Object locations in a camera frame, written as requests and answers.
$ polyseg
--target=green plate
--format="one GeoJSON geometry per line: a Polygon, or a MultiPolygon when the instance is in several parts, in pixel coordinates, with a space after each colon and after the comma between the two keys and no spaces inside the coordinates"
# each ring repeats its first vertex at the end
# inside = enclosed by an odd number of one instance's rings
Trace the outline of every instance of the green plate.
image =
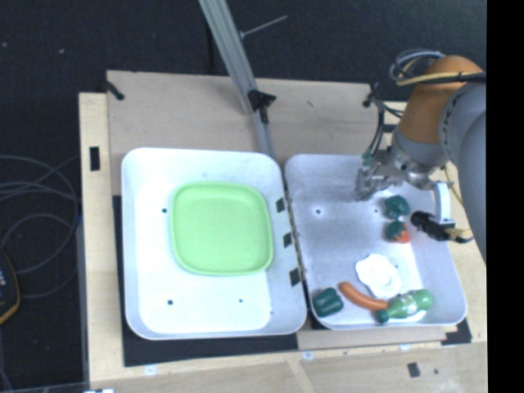
{"type": "Polygon", "coordinates": [[[188,271],[246,275],[273,260],[273,234],[264,197],[237,183],[196,182],[173,198],[174,255],[188,271]]]}

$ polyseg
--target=hot dog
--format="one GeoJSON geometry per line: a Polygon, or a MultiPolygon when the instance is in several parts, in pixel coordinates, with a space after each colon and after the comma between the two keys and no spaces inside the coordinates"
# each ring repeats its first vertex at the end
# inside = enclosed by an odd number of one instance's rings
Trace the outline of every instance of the hot dog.
{"type": "Polygon", "coordinates": [[[341,282],[338,289],[351,302],[370,310],[387,309],[388,303],[385,300],[380,300],[370,296],[366,296],[357,290],[349,282],[341,282]]]}

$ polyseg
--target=toy bottle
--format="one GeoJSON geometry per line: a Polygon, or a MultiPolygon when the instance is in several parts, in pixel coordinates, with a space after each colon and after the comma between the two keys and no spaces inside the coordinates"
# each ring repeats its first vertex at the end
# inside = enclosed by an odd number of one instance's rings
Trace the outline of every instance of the toy bottle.
{"type": "Polygon", "coordinates": [[[385,323],[390,318],[407,318],[432,306],[433,295],[428,290],[415,290],[395,298],[387,309],[378,310],[375,317],[379,323],[385,323]]]}

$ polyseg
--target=wooden table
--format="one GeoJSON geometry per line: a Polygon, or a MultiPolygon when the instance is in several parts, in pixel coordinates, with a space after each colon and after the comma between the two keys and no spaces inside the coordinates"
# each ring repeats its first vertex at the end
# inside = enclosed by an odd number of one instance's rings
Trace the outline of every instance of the wooden table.
{"type": "MultiPolygon", "coordinates": [[[[109,71],[107,78],[124,100],[111,93],[79,95],[92,388],[487,391],[486,265],[474,242],[449,245],[468,301],[471,342],[441,344],[456,326],[333,333],[306,325],[297,333],[299,350],[125,367],[112,211],[122,157],[135,147],[256,151],[257,146],[229,77],[109,71]]],[[[298,153],[360,154],[369,144],[376,111],[362,106],[367,84],[257,83],[278,97],[269,120],[280,165],[298,153]]],[[[456,170],[450,173],[454,180],[456,170]]],[[[458,227],[467,227],[455,199],[452,207],[458,227]]]]}

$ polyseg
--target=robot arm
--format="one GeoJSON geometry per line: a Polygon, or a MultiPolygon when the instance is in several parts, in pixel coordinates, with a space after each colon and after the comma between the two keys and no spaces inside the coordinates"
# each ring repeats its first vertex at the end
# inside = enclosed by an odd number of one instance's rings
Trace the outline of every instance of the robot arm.
{"type": "Polygon", "coordinates": [[[374,153],[359,171],[355,196],[406,181],[434,190],[430,175],[448,161],[458,169],[464,209],[486,260],[486,75],[460,56],[441,56],[417,83],[396,127],[391,145],[374,153]]]}

